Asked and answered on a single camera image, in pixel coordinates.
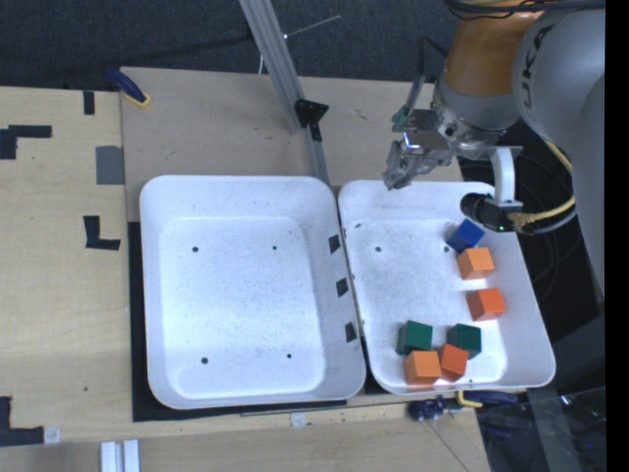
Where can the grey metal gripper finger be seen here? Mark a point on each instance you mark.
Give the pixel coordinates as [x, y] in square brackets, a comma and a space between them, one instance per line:
[419, 166]
[395, 167]

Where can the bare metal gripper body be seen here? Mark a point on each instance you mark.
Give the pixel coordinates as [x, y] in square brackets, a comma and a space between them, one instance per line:
[435, 135]

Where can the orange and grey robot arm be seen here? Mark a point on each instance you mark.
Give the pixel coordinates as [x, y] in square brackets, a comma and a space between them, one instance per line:
[555, 76]

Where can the blue cube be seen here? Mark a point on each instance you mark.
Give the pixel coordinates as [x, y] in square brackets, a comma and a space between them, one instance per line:
[466, 235]

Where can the orange cube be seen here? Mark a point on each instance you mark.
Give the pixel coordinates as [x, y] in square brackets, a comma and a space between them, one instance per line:
[475, 263]
[422, 368]
[453, 361]
[486, 304]

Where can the white plastic tray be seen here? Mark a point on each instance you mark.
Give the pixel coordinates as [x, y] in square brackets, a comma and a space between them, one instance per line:
[241, 293]
[408, 283]

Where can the green cube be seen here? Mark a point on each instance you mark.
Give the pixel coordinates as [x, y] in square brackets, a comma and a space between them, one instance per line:
[415, 337]
[466, 338]

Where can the pale wood board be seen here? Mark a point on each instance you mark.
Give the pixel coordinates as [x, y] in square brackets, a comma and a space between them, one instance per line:
[221, 126]

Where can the black cylinder on white bracket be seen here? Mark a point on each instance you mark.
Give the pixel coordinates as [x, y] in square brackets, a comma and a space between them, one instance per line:
[494, 204]

